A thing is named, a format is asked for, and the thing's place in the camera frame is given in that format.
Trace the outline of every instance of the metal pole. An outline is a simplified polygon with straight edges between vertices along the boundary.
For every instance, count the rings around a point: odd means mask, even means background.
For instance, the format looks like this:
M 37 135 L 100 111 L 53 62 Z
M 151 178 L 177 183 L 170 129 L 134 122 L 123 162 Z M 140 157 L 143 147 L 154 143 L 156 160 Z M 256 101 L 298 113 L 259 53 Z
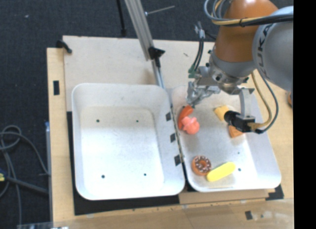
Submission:
M 137 37 L 143 49 L 146 60 L 151 60 L 149 48 L 154 47 L 153 38 L 149 30 L 146 15 L 140 0 L 124 0 L 131 17 Z M 160 67 L 152 61 L 153 71 L 156 78 L 156 84 L 164 88 Z

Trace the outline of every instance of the black tape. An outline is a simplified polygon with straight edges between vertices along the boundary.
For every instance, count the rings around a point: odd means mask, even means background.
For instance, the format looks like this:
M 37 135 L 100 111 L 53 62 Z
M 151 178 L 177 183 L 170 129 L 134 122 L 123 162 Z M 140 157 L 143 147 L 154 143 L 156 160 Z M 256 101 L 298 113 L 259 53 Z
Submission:
M 175 140 L 176 140 L 176 134 L 173 133 L 173 134 L 170 135 L 170 142 L 172 143 L 172 142 L 174 142 Z
M 167 115 L 166 115 L 166 120 L 167 120 L 167 121 L 171 120 L 171 113 L 167 113 Z
M 60 94 L 60 89 L 59 89 L 59 81 L 53 81 L 54 85 L 54 96 Z
M 178 166 L 181 163 L 181 158 L 179 154 L 174 157 L 174 163 L 176 164 L 176 166 Z
M 253 218 L 252 218 L 251 211 L 246 211 L 246 212 L 245 212 L 245 215 L 246 215 L 247 220 L 253 219 Z

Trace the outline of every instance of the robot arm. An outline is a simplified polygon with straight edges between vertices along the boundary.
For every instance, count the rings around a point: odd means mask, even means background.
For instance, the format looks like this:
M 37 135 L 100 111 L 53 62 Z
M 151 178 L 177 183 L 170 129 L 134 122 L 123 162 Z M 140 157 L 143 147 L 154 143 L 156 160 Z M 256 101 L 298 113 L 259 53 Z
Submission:
M 239 95 L 241 112 L 227 112 L 226 122 L 242 132 L 261 133 L 250 112 L 254 89 L 240 85 L 257 69 L 264 81 L 292 90 L 293 7 L 278 9 L 269 0 L 214 0 L 210 14 L 209 2 L 205 1 L 204 11 L 220 26 L 219 33 L 207 65 L 197 64 L 189 70 L 189 78 L 194 80 L 188 84 L 187 102 L 197 105 L 221 90 Z

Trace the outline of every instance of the gray carpet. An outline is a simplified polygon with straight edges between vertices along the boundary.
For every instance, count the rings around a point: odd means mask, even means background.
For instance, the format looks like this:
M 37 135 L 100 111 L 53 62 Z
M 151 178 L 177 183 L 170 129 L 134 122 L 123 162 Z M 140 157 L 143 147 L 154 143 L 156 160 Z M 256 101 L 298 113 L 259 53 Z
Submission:
M 218 28 L 203 12 L 205 0 L 142 0 L 146 11 L 174 5 L 149 15 L 154 39 L 197 40 L 192 25 L 201 21 L 206 30 Z M 277 7 L 294 0 L 270 0 Z M 127 37 L 135 38 L 127 9 L 122 9 Z M 46 165 L 45 122 L 48 121 L 46 48 L 55 47 L 62 35 L 120 37 L 116 0 L 0 0 L 0 132 L 8 125 L 21 128 L 37 147 Z M 47 176 L 32 148 L 23 140 L 8 150 L 18 179 L 47 188 Z M 0 168 L 6 170 L 0 152 Z M 5 184 L 0 182 L 0 193 Z M 49 202 L 44 194 L 20 188 L 22 223 L 49 221 Z M 16 188 L 11 184 L 0 197 L 0 229 L 19 223 Z

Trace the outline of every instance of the black clamp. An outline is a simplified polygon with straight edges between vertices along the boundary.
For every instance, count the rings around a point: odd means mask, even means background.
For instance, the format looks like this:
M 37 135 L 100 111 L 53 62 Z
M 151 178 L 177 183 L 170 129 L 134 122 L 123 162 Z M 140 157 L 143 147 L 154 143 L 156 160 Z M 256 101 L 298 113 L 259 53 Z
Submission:
M 245 18 L 241 18 L 241 19 L 239 20 L 239 26 L 240 26 L 240 27 L 245 27 L 245 25 L 244 25 L 244 24 L 242 24 L 242 20 L 243 20 L 243 19 L 246 19 L 246 18 L 247 18 L 247 17 L 245 17 Z
M 68 45 L 61 39 L 59 39 L 57 42 L 56 42 L 56 47 L 58 48 L 64 48 L 67 53 L 72 53 L 73 51 L 68 47 Z
M 152 60 L 155 60 L 155 64 L 158 68 L 161 67 L 160 65 L 160 60 L 159 58 L 165 53 L 164 50 L 161 50 L 161 49 L 158 49 L 158 48 L 154 48 L 153 46 L 151 46 L 149 49 L 148 49 L 148 52 L 149 52 L 149 56 Z
M 228 123 L 228 125 L 236 127 L 236 129 L 240 132 L 251 132 L 251 128 L 248 124 L 254 123 L 255 119 L 253 117 L 242 119 L 238 116 L 240 116 L 240 113 L 227 111 L 224 115 L 224 120 Z

